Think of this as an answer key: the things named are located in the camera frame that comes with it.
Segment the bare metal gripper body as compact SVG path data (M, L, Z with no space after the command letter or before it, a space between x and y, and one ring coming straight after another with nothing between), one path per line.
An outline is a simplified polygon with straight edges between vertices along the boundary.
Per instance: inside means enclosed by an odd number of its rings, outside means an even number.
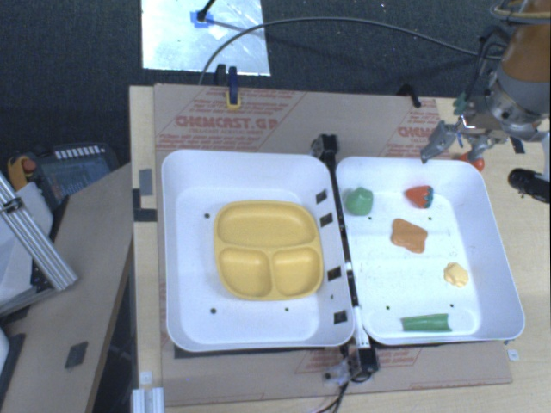
M542 115L527 111L508 96L476 96L461 114L459 130L472 138L542 141L543 132L538 130L542 121Z

